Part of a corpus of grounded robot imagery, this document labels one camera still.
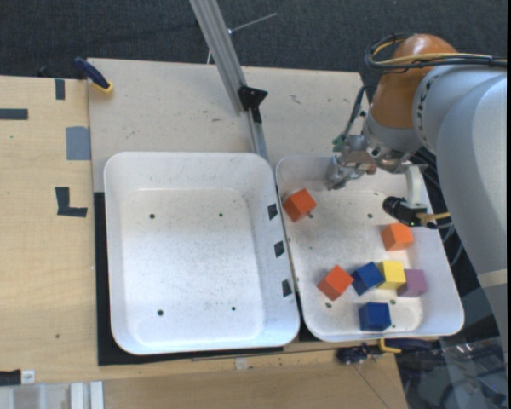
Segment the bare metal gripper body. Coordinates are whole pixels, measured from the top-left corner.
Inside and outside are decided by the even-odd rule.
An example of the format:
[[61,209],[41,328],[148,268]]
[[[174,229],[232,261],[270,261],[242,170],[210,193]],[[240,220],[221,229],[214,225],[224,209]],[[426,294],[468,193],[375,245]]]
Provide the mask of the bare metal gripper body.
[[333,140],[336,162],[341,168],[356,173],[375,174],[377,169],[399,173],[412,151],[404,152],[387,146],[373,136],[340,134]]

